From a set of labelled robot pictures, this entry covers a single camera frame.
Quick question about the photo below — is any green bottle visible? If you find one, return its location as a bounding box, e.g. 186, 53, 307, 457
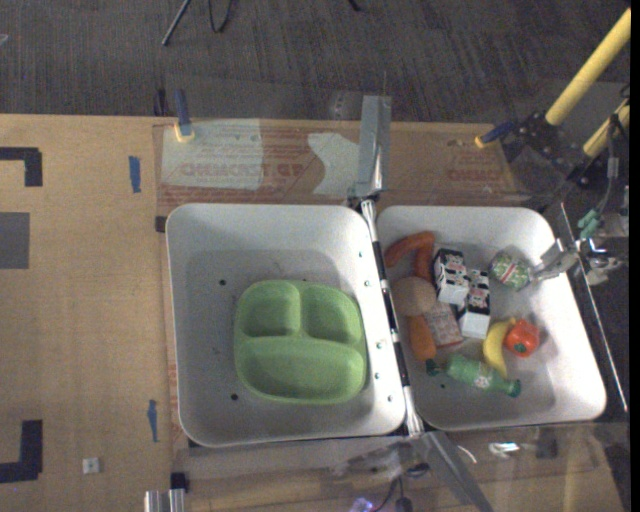
425, 353, 522, 399

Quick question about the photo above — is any orange bell pepper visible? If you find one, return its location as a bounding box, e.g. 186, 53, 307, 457
503, 319, 541, 358

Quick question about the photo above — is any orange sausage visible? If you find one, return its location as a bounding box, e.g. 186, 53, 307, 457
412, 247, 435, 281
383, 230, 437, 269

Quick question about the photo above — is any green divided plate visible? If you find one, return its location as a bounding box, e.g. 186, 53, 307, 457
233, 278, 369, 405

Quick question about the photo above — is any yellow banana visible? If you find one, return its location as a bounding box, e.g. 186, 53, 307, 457
482, 317, 517, 379

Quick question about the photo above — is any green and white can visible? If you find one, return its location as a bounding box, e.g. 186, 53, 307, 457
488, 251, 532, 292

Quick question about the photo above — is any white plastic tray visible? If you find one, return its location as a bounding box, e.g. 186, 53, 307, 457
164, 202, 407, 449
374, 204, 609, 432

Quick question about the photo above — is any orange carrot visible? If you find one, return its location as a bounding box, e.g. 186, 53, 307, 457
405, 314, 438, 362

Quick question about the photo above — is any pale packet with red print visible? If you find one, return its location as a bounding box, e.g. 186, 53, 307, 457
422, 303, 464, 349

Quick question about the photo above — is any black and white carton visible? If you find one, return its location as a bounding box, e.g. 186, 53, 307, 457
457, 269, 492, 340
432, 247, 471, 306

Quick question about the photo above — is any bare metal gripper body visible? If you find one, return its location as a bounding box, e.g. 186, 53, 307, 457
574, 212, 630, 264

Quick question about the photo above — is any brown cardboard board red print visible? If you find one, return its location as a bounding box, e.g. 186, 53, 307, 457
152, 118, 630, 504

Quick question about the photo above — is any tan bread roll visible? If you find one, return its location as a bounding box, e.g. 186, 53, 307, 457
392, 276, 438, 318

